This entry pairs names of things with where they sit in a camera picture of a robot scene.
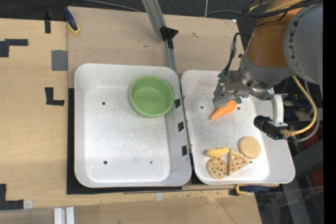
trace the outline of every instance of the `round beige toy food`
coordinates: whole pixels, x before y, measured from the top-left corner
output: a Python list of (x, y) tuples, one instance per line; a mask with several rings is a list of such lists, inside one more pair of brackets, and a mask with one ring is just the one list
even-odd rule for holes
[(261, 152), (259, 142), (252, 136), (245, 136), (238, 142), (238, 149), (249, 159), (255, 159)]
[(206, 163), (209, 174), (216, 179), (222, 179), (227, 175), (227, 166), (221, 158), (211, 158)]

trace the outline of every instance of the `toy pizza slice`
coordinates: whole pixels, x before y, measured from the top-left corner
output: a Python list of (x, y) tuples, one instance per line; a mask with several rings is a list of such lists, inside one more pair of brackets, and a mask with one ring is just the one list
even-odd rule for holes
[(240, 153), (239, 151), (230, 150), (228, 174), (232, 175), (233, 173), (242, 169), (249, 163), (250, 161), (243, 153)]

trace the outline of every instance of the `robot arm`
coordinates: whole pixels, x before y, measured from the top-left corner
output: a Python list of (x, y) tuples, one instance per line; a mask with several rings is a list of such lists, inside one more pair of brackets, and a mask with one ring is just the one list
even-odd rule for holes
[(279, 115), (283, 118), (279, 103), (287, 95), (276, 97), (273, 86), (297, 75), (318, 84), (323, 96), (323, 0), (279, 0), (265, 13), (273, 14), (275, 10), (284, 12), (258, 21), (239, 69), (225, 69), (219, 74), (213, 104), (220, 108), (230, 100), (249, 95), (272, 100), (273, 120), (258, 116), (255, 125), (268, 134), (274, 129), (272, 138), (281, 138), (278, 134), (285, 126), (279, 120)]

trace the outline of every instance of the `gray tape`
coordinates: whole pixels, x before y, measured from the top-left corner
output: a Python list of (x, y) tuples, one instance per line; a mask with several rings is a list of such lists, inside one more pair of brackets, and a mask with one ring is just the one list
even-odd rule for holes
[(68, 70), (68, 53), (64, 50), (51, 51), (51, 69), (52, 71)]

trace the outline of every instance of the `toy carrot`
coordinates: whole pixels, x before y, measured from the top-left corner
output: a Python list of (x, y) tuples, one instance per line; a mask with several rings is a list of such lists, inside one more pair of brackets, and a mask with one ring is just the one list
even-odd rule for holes
[(234, 111), (237, 108), (237, 102), (235, 100), (230, 100), (227, 102), (226, 106), (219, 108), (215, 111), (215, 113), (210, 117), (210, 119), (214, 120), (219, 118), (231, 111)]

